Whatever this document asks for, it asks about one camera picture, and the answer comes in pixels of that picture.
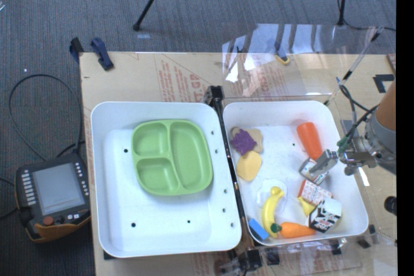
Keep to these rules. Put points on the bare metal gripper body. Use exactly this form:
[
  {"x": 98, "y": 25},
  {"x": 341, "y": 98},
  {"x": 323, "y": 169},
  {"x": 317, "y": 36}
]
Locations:
[{"x": 357, "y": 156}]

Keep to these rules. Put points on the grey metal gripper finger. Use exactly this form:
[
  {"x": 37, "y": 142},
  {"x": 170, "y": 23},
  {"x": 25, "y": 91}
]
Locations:
[{"x": 327, "y": 159}]

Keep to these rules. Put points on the small white carton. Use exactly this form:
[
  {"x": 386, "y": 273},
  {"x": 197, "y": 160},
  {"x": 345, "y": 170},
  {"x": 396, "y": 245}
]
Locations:
[{"x": 307, "y": 168}]

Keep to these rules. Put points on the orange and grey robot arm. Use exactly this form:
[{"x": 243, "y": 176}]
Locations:
[{"x": 386, "y": 106}]

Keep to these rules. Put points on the orange and white carton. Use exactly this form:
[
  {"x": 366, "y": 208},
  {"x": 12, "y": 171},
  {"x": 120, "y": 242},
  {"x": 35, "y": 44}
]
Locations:
[{"x": 313, "y": 192}]

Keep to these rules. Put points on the white plastic tray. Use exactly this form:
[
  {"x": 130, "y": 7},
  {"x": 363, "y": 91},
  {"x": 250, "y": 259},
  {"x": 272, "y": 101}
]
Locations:
[
  {"x": 281, "y": 152},
  {"x": 161, "y": 223}
]

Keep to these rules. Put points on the yellow toy wedge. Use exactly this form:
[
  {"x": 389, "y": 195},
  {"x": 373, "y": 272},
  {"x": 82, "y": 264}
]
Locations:
[{"x": 305, "y": 206}]

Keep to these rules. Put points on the black and white carton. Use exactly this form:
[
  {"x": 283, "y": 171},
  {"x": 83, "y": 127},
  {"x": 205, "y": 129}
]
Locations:
[{"x": 326, "y": 215}]

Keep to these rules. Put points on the white fried egg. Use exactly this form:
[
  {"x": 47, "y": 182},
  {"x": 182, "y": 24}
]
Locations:
[{"x": 269, "y": 185}]

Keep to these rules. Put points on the yellow banana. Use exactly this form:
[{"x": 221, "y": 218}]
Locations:
[{"x": 268, "y": 210}]

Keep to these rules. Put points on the orange carrot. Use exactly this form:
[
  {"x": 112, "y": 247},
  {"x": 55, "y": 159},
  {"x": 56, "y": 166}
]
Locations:
[{"x": 296, "y": 230}]

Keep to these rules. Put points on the yellow toy chip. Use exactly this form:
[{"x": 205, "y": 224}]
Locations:
[{"x": 248, "y": 166}]

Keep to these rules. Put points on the tan bread with purple jam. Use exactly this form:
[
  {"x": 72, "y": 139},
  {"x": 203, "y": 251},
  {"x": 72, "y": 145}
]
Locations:
[{"x": 242, "y": 141}]

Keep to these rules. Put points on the blue block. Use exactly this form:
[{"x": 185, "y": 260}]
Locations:
[{"x": 258, "y": 229}]

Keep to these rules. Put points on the green divided plate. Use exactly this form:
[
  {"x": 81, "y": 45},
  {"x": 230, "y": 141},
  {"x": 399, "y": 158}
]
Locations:
[{"x": 189, "y": 155}]

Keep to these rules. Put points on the brown cardboard board red print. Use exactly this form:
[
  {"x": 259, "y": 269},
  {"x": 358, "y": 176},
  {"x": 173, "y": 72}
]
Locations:
[{"x": 136, "y": 80}]

